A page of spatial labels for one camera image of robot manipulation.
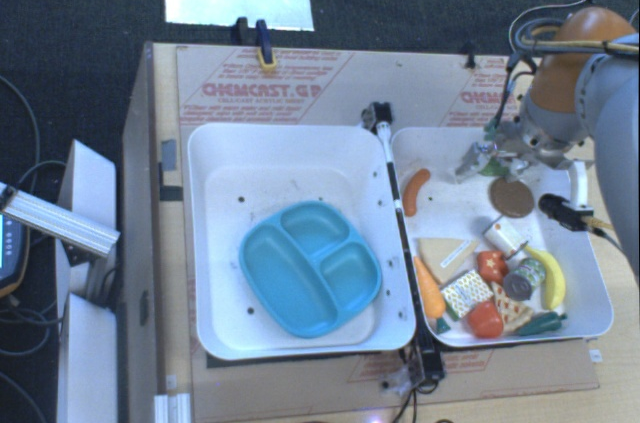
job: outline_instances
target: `banana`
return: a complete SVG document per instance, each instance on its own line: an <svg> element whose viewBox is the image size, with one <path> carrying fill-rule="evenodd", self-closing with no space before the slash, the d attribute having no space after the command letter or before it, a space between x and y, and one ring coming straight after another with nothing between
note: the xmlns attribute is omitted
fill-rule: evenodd
<svg viewBox="0 0 640 423"><path fill-rule="evenodd" d="M564 300L567 292L567 284L562 273L562 269L554 258L547 251L534 249L526 246L525 250L540 263L543 264L546 278L544 283L544 304L546 309L555 309Z"/></svg>

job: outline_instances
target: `blue plate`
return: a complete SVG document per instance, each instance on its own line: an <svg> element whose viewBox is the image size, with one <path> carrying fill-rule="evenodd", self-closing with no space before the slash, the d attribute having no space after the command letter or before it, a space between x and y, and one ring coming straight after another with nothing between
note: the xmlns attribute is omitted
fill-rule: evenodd
<svg viewBox="0 0 640 423"><path fill-rule="evenodd" d="M377 295L380 265L358 231L332 206L308 201L255 226L240 266L256 296L288 332L327 334Z"/></svg>

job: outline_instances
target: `tomato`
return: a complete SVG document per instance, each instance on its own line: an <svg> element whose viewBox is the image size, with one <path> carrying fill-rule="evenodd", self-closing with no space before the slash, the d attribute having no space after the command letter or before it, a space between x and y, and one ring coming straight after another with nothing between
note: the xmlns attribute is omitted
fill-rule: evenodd
<svg viewBox="0 0 640 423"><path fill-rule="evenodd" d="M478 273L487 283L498 283L502 286L504 276L509 273L507 262L500 251L483 251L478 253Z"/></svg>
<svg viewBox="0 0 640 423"><path fill-rule="evenodd" d="M485 300L467 315L467 323L477 338L497 338L502 334L504 324L493 300Z"/></svg>

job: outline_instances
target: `brown round patty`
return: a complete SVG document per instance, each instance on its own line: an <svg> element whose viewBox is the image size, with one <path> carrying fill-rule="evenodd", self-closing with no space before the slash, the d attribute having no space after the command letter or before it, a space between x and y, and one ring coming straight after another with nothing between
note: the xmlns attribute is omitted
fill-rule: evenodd
<svg viewBox="0 0 640 423"><path fill-rule="evenodd" d="M489 187L491 204L503 215L512 218L526 217L535 205L533 194L522 181L508 182L498 178Z"/></svg>

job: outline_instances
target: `green can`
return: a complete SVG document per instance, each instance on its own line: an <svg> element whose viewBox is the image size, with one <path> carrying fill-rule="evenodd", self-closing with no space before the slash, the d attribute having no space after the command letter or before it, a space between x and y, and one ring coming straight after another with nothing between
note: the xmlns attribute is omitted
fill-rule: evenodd
<svg viewBox="0 0 640 423"><path fill-rule="evenodd" d="M526 258L504 278L504 292L510 299L529 300L546 277L544 265L537 259Z"/></svg>

